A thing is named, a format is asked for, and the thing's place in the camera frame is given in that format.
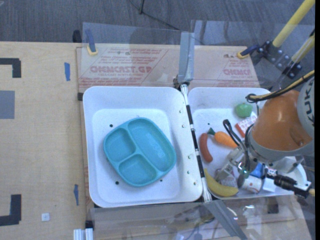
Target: orange carrot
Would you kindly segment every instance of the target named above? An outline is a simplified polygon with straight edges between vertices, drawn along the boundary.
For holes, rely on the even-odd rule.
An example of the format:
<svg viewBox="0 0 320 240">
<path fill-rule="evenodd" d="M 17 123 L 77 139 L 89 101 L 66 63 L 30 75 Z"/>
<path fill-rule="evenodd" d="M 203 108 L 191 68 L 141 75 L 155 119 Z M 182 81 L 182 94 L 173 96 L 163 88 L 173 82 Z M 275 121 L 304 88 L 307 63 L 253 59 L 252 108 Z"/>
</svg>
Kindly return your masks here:
<svg viewBox="0 0 320 240">
<path fill-rule="evenodd" d="M 236 148 L 238 145 L 234 142 L 234 140 L 225 133 L 224 131 L 217 131 L 215 132 L 212 128 L 208 131 L 208 134 L 213 135 L 216 142 L 223 144 L 225 146 Z"/>
<path fill-rule="evenodd" d="M 207 140 L 208 140 L 208 134 L 202 133 L 200 136 L 200 142 L 199 142 L 200 145 L 199 146 L 200 146 L 200 151 L 201 151 L 203 159 L 205 161 L 207 161 L 208 163 L 210 163 L 210 162 L 212 162 L 213 157 L 209 152 Z"/>
</svg>

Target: sausage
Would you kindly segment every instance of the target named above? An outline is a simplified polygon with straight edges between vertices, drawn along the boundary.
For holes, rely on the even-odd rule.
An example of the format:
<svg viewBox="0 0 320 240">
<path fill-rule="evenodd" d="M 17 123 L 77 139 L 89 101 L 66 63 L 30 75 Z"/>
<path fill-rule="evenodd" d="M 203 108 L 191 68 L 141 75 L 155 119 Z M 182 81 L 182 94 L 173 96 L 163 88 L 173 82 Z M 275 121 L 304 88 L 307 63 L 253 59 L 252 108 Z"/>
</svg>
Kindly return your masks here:
<svg viewBox="0 0 320 240">
<path fill-rule="evenodd" d="M 208 134 L 202 133 L 200 136 L 200 151 L 201 151 L 203 159 L 206 162 L 210 163 L 210 162 L 212 162 L 213 157 L 209 152 L 207 141 L 208 141 Z"/>
</svg>

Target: gray floor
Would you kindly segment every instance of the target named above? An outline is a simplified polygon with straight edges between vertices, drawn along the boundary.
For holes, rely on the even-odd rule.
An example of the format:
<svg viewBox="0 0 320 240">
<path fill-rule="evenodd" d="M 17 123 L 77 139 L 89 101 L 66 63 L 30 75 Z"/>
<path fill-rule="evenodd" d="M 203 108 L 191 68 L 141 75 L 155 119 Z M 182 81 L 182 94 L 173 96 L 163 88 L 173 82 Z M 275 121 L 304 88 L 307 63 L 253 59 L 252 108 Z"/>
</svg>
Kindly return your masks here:
<svg viewBox="0 0 320 240">
<path fill-rule="evenodd" d="M 206 45 L 249 46 L 274 38 L 304 0 L 145 0 L 142 14 L 141 0 L 0 1 L 0 41 L 72 42 L 74 30 L 83 34 L 83 23 L 189 31 L 196 20 L 210 21 Z M 225 31 L 220 23 L 229 26 L 223 38 L 219 38 Z M 243 28 L 233 31 L 235 23 Z M 302 45 L 314 25 L 315 7 L 302 19 L 294 38 L 288 40 L 288 54 Z M 301 61 L 305 71 L 313 69 L 314 57 L 313 50 Z M 315 200 L 308 198 L 301 206 L 315 235 Z"/>
</svg>

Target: wooden surface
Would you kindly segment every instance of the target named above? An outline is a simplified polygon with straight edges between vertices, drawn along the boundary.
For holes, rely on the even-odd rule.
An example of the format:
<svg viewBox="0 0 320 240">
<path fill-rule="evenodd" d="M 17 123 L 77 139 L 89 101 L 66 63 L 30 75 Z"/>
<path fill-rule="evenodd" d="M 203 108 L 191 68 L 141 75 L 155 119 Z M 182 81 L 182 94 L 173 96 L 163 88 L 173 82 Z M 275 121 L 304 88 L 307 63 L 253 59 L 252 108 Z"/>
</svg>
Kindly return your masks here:
<svg viewBox="0 0 320 240">
<path fill-rule="evenodd" d="M 11 195 L 22 197 L 21 221 L 0 226 L 0 239 L 72 239 L 74 229 L 85 227 L 76 47 L 0 42 L 0 58 L 19 58 L 22 65 L 21 78 L 0 65 L 0 90 L 15 92 L 14 119 L 0 120 L 0 216 L 9 215 Z M 42 221 L 43 213 L 50 221 Z"/>
</svg>

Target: white can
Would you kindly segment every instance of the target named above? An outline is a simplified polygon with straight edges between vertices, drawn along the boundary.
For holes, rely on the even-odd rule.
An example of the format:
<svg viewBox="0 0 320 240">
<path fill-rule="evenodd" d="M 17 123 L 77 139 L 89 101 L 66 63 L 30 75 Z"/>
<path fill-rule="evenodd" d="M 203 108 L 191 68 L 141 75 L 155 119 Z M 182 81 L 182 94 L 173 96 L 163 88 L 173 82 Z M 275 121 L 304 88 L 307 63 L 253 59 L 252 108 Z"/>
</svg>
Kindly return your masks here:
<svg viewBox="0 0 320 240">
<path fill-rule="evenodd" d="M 242 174 L 238 177 L 238 187 L 240 189 L 252 192 L 259 193 L 263 186 L 263 180 L 258 177 L 249 175 L 248 178 L 245 178 Z"/>
</svg>

